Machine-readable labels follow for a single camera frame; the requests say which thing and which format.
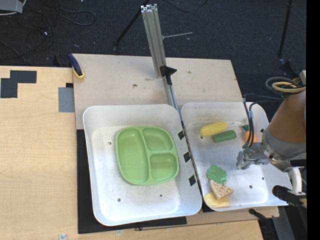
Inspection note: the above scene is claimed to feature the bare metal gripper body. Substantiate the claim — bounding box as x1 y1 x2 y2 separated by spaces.
242 142 292 172

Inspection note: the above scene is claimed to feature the white plastic tray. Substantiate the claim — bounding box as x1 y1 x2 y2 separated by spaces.
82 103 203 227
180 101 293 213

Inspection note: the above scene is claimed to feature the orange carrot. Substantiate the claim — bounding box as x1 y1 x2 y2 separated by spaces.
241 124 258 144

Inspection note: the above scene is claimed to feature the green lettuce leaf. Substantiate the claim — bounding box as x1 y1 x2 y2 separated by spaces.
205 164 228 186

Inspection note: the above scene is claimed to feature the green cucumber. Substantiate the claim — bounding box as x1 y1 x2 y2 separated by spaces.
212 129 238 144

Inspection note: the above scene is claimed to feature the tan waffle slice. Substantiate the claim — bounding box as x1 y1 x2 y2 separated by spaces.
209 179 235 201

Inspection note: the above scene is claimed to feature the yellow corn cob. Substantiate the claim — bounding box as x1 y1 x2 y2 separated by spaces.
199 121 229 138

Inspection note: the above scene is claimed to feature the yellow cheese slice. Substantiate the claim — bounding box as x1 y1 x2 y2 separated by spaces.
203 191 231 208

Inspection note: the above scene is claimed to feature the thin black and white rod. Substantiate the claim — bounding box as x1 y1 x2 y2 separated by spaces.
162 76 202 188

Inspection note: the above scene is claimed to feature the green divided plate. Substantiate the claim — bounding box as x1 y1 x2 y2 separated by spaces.
114 125 181 186

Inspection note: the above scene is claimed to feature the pale wood board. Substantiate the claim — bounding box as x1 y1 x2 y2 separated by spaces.
71 53 280 225

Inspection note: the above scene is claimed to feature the black cylinder on white bracket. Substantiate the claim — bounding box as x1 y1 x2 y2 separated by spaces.
271 166 307 208

